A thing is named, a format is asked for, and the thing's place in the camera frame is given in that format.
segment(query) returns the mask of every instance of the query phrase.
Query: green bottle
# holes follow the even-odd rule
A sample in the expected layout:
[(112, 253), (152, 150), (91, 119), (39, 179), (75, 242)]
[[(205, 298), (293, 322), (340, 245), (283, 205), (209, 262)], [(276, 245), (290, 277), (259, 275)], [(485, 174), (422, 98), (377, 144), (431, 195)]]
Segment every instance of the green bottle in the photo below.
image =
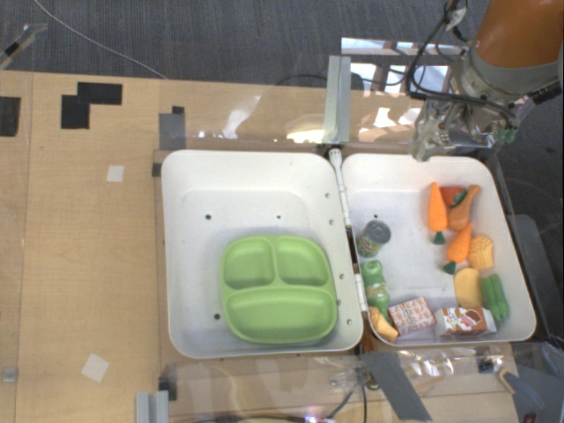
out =
[(369, 306), (376, 307), (390, 323), (388, 307), (390, 306), (390, 295), (388, 287), (382, 275), (382, 264), (379, 260), (360, 264), (360, 274), (364, 283)]

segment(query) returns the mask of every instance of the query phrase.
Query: metal can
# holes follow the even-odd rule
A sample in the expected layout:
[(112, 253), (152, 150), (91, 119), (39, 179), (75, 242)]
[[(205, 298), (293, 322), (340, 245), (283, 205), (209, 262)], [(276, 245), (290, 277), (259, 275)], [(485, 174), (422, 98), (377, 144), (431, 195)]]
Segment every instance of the metal can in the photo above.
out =
[(390, 228), (381, 221), (370, 221), (362, 234), (356, 238), (356, 249), (360, 256), (370, 258), (376, 256), (384, 244), (390, 241)]

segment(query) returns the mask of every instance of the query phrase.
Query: can lid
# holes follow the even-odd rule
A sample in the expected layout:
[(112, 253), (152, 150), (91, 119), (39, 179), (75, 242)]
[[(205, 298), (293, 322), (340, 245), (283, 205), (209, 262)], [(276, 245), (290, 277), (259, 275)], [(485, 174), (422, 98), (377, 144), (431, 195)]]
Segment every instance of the can lid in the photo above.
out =
[(381, 221), (370, 221), (364, 231), (365, 235), (375, 243), (387, 243), (391, 238), (390, 228)]

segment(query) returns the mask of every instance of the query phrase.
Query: red and white box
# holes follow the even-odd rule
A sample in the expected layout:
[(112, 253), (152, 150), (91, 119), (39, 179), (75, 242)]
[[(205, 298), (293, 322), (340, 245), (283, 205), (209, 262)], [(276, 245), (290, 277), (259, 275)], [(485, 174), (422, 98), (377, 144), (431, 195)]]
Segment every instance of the red and white box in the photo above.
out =
[(411, 334), (416, 330), (436, 324), (433, 312), (425, 298), (417, 298), (392, 306), (388, 309), (388, 313), (399, 335)]

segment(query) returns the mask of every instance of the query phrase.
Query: white cable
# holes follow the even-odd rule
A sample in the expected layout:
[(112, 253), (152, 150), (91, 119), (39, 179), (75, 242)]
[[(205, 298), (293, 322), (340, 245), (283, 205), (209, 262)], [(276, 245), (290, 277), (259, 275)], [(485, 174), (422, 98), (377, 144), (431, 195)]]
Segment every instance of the white cable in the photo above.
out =
[(51, 17), (55, 22), (58, 22), (59, 24), (61, 24), (62, 26), (64, 26), (67, 30), (73, 32), (74, 34), (76, 34), (77, 36), (80, 36), (81, 38), (87, 40), (88, 42), (91, 42), (92, 44), (94, 44), (96, 47), (102, 48), (103, 50), (106, 50), (110, 53), (113, 53), (114, 55), (118, 55), (123, 59), (126, 59), (128, 61), (131, 61), (132, 63), (135, 63), (139, 66), (141, 66), (144, 69), (147, 69), (148, 71), (152, 72), (153, 74), (155, 74), (158, 77), (167, 79), (164, 75), (162, 75), (160, 72), (156, 71), (155, 69), (153, 69), (152, 67), (147, 66), (146, 64), (141, 63), (140, 61), (136, 60), (135, 58), (132, 58), (131, 56), (127, 56), (123, 53), (118, 52), (117, 50), (113, 50), (110, 47), (105, 46), (104, 44), (100, 44), (99, 42), (95, 41), (92, 38), (89, 38), (88, 36), (86, 36), (85, 34), (82, 34), (80, 31), (75, 30), (72, 26), (68, 25), (67, 23), (63, 22), (62, 20), (60, 20), (57, 16), (55, 16), (53, 13), (49, 12), (49, 10), (47, 8), (45, 8), (45, 6), (43, 6), (41, 4), (41, 2), (39, 0), (33, 0), (35, 2), (35, 4), (37, 4), (37, 6), (39, 6), (41, 8), (41, 10), (43, 12), (45, 12), (45, 14), (47, 14), (49, 17)]

